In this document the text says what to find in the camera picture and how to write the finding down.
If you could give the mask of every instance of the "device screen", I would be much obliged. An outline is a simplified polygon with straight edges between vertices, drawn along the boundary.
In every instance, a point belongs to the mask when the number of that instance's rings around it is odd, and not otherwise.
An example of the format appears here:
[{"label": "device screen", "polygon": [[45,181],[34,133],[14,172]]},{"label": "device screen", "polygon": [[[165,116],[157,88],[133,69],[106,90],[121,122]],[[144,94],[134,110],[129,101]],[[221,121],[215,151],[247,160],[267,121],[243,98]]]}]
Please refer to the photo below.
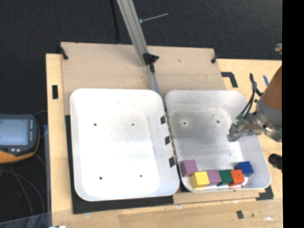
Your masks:
[{"label": "device screen", "polygon": [[28,119],[0,120],[0,145],[28,145]]}]

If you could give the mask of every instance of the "green block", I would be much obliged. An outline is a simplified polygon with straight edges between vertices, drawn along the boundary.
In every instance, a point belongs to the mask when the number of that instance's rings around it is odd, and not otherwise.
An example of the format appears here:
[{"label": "green block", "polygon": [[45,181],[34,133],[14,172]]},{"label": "green block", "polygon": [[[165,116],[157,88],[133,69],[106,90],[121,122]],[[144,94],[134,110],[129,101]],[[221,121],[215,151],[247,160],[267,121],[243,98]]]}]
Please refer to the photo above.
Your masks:
[{"label": "green block", "polygon": [[222,179],[222,182],[218,184],[218,186],[228,185],[233,182],[233,178],[231,175],[231,170],[221,170],[219,171],[219,175]]}]

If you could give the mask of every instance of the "wooden table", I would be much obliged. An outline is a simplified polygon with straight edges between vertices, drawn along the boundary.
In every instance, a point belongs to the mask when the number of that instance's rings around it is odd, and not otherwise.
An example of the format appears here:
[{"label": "wooden table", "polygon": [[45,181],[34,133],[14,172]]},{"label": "wooden table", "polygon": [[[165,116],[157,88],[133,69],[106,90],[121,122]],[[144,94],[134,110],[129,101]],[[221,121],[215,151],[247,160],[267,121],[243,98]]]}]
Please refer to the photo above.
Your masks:
[{"label": "wooden table", "polygon": [[[237,190],[211,193],[184,193],[180,190],[173,196],[174,204],[166,206],[120,209],[74,215],[70,188],[65,115],[69,94],[86,82],[86,77],[96,77],[94,70],[103,70],[98,76],[98,87],[149,88],[144,67],[138,65],[132,46],[84,43],[62,43],[67,61],[59,54],[46,55],[47,104],[51,171],[51,207],[53,225],[67,227],[282,227],[283,187],[282,173],[269,164],[272,175],[273,199],[257,201],[267,194],[266,190]],[[227,89],[236,90],[246,99],[251,95],[249,73],[252,73],[258,89],[263,92],[281,61],[218,59],[210,64],[214,51],[204,48],[149,47],[152,54],[160,56],[156,63],[157,79],[161,95],[171,89]],[[110,63],[120,64],[109,67]],[[63,75],[73,73],[72,67],[83,67],[82,73],[74,73],[66,80]],[[233,87],[229,77],[234,75],[238,87]],[[91,80],[85,86],[95,86]],[[58,97],[53,95],[54,87]],[[265,135],[259,136],[265,157],[272,153],[282,155],[282,143],[276,143]]]}]

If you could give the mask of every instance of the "orange block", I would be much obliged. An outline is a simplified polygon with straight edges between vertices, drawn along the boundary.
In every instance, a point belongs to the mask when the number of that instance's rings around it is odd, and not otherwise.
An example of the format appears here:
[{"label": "orange block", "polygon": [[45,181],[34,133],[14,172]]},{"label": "orange block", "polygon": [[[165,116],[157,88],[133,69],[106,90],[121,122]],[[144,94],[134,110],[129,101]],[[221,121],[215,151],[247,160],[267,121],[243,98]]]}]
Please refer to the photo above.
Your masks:
[{"label": "orange block", "polygon": [[241,169],[232,170],[231,176],[232,176],[233,182],[229,184],[230,187],[240,185],[245,181],[244,174]]}]

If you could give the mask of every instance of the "block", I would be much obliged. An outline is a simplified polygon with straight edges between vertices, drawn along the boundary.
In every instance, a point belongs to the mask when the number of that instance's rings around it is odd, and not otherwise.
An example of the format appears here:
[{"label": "block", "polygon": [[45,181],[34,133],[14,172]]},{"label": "block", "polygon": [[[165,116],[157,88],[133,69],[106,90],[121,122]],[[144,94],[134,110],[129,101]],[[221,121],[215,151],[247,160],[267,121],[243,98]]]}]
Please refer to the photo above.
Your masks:
[{"label": "block", "polygon": [[207,175],[209,178],[209,186],[217,186],[219,183],[222,182],[222,179],[220,177],[218,170],[208,170]]},{"label": "block", "polygon": [[241,185],[245,181],[245,177],[244,177],[241,169],[232,170],[231,176],[232,176],[233,182],[229,184],[230,187]]},{"label": "block", "polygon": [[180,164],[180,170],[182,177],[189,177],[193,173],[199,171],[195,160],[183,161]]},{"label": "block", "polygon": [[230,183],[233,182],[231,170],[220,170],[219,175],[222,181],[218,184],[218,186],[229,185]]},{"label": "block", "polygon": [[197,171],[190,177],[193,189],[200,189],[210,184],[206,171]]},{"label": "block", "polygon": [[253,174],[253,169],[249,161],[240,162],[234,167],[235,170],[242,170],[244,177],[249,177]]}]

